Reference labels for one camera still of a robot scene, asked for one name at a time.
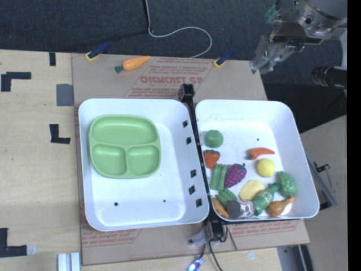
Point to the white and red can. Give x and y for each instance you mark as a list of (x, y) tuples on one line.
[(234, 209)]

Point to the purple grapes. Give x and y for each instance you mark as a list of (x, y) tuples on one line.
[(234, 176)]

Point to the green broccoli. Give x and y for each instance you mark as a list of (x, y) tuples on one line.
[(287, 184)]

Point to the large orange carrot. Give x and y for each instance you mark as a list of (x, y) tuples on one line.
[(134, 62)]

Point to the black cylinder on white bracket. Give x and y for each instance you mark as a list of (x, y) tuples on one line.
[(328, 76)]

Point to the brown cardboard board, red print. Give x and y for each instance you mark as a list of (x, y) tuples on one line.
[(104, 83)]

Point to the brown chicken drumstick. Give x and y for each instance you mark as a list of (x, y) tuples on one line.
[(276, 208)]

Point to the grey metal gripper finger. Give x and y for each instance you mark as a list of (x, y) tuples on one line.
[(272, 59), (260, 51)]

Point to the green divided plate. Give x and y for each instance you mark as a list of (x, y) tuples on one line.
[(124, 145)]

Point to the yellow potato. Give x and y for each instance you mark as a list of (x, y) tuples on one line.
[(249, 190)]

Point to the yellow lemon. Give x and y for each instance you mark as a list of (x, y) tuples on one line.
[(265, 167)]

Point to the white plastic tray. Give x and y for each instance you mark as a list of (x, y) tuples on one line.
[(239, 123), (146, 202)]

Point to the green round pepper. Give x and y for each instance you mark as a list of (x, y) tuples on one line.
[(213, 139)]

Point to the green bottle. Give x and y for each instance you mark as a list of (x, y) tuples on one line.
[(263, 200)]

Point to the orange strawberry with green top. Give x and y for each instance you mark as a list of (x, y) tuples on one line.
[(211, 159)]

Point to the green pea pod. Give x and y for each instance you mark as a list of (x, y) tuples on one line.
[(226, 196)]

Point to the orange chili pepper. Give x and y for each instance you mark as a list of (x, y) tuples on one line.
[(260, 152)]

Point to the small orange carrot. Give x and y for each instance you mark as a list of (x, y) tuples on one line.
[(220, 208)]

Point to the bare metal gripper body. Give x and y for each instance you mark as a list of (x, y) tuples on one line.
[(293, 32)]

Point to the green asparagus bundle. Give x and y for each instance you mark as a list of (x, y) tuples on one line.
[(218, 177)]

